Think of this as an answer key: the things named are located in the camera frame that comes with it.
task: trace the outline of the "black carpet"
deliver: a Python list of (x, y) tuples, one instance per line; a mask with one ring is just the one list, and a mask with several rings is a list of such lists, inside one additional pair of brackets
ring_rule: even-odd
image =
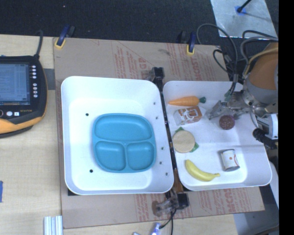
[[(265, 2), (278, 35), (279, 0)], [(70, 24), (75, 38), (176, 43), (206, 23), (216, 24), (210, 0), (0, 0), (0, 34), (55, 37)], [(201, 41), (231, 49), (213, 27)]]

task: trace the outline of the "blue divided plate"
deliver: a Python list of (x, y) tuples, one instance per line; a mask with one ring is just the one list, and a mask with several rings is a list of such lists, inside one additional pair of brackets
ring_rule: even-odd
[(99, 166), (110, 172), (140, 172), (156, 160), (156, 141), (149, 121), (134, 114), (99, 116), (92, 129), (93, 151)]

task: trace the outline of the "toy carrot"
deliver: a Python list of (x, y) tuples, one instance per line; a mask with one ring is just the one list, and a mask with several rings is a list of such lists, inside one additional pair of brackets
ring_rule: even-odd
[(169, 101), (169, 104), (179, 105), (179, 106), (196, 106), (199, 103), (205, 103), (205, 102), (206, 102), (205, 97), (198, 98), (196, 96), (185, 96), (175, 100), (171, 100)]

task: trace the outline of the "round brown object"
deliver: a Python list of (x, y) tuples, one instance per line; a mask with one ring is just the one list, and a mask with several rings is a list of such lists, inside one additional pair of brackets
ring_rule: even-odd
[(195, 146), (195, 138), (189, 131), (181, 130), (172, 138), (174, 149), (180, 153), (190, 152)]
[(224, 130), (230, 130), (234, 127), (235, 125), (235, 119), (233, 116), (231, 115), (223, 115), (220, 119), (219, 119), (219, 124), (220, 127)]

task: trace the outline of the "toy banana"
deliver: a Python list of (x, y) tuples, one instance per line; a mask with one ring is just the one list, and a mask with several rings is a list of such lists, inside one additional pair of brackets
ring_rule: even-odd
[(209, 182), (215, 177), (220, 177), (220, 173), (209, 173), (199, 169), (192, 161), (185, 161), (186, 170), (196, 179), (204, 182)]

